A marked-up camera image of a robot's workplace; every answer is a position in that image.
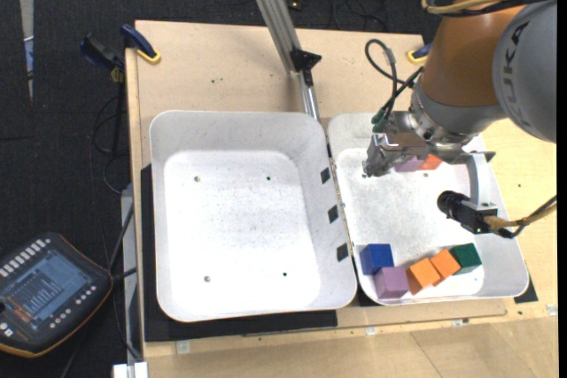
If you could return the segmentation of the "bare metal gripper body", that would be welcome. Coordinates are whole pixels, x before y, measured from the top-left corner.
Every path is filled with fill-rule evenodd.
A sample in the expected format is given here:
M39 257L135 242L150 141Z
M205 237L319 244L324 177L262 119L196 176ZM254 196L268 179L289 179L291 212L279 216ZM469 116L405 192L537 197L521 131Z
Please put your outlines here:
M472 139L473 135L447 131L425 113L380 112L373 117L373 144L384 150L403 151L400 165L412 158L425 161L429 156L453 163Z

